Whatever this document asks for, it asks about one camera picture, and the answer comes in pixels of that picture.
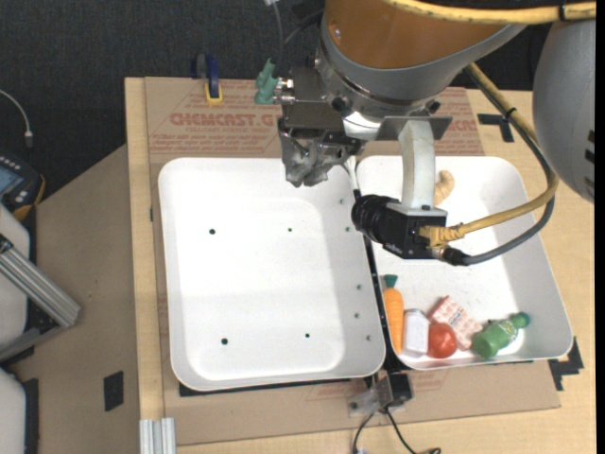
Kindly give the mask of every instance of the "red tomato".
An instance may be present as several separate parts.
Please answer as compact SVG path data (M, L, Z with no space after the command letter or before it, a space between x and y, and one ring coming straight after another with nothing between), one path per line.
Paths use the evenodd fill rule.
M428 355L448 358L457 350L456 333L447 323L432 323L428 327Z

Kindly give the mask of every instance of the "orange carrot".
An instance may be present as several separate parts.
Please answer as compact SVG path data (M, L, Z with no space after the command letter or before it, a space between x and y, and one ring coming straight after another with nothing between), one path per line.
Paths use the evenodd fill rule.
M390 341L395 353L399 354L404 346L404 298L401 292L395 289L396 282L396 275L385 275L387 288L383 293L383 300L389 324Z

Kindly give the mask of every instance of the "green bottle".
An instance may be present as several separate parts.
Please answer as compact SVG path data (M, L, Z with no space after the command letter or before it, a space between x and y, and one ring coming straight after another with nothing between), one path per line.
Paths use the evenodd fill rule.
M528 324L529 316L526 313L517 313L507 320L492 323L473 337L471 348L484 358L495 357L498 351L517 338L519 329Z

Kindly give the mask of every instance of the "wooden edge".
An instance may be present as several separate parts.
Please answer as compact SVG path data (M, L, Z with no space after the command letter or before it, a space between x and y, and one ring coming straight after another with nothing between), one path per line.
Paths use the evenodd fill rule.
M130 220L141 419L164 417L162 354L156 289L147 146L145 79L125 79Z

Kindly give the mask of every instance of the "wooden table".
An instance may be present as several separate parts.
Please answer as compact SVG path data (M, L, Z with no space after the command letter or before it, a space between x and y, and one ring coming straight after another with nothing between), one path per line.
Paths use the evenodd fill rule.
M126 79L125 89L140 417L157 420L164 417L164 398L153 232L149 222L151 193L145 80ZM469 91L468 94L476 114L495 113L480 92ZM523 115L531 116L531 93L505 92L505 96ZM496 130L479 126L485 154L502 157L514 164L524 180L527 194L535 197L544 189L545 181L533 155L520 140L504 145ZM567 376L563 380L562 407L405 425L403 433L410 445L419 452L440 446L446 454L596 452L594 230L594 206L562 184L553 217L541 236L584 362L580 375ZM344 454L350 452L352 438L350 430L340 430L190 445L180 447L179 453ZM364 430L360 445L370 453L404 451L389 427Z

